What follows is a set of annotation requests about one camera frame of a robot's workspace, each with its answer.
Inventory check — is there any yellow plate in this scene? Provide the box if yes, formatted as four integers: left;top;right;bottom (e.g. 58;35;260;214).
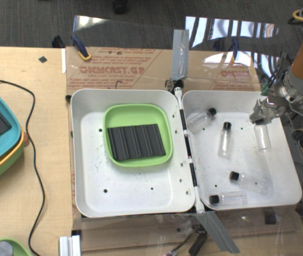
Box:
0;129;25;180

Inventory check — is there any green plate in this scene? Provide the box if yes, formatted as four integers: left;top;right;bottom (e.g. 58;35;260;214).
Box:
0;237;33;256
0;142;25;188
102;103;174;168

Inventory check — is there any black block with thin wires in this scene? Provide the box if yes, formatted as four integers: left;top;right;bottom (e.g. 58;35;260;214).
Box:
165;79;185;92

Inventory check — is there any brown cardboard board red print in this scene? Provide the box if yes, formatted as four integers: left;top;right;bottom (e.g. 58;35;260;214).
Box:
65;46;297;252

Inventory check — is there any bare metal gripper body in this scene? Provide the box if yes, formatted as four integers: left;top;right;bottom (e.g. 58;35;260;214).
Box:
267;88;303;118

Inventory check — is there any clear plastic bottle black cap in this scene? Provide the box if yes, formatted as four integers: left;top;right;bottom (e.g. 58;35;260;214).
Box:
253;119;273;154
229;170;269;195
218;121;234;158
209;190;249;206
186;107;218;133

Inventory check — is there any white plastic tray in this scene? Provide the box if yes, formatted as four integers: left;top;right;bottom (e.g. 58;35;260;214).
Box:
181;90;303;211
70;88;196;219

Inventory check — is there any thin black and white rod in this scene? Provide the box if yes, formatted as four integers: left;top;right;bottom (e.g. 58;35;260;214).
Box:
173;86;205;214

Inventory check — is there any grey metal cylinder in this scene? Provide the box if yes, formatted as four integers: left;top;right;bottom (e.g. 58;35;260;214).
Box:
0;241;14;256

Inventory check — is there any blue plate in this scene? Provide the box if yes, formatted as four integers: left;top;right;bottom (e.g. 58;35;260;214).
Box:
0;85;22;169

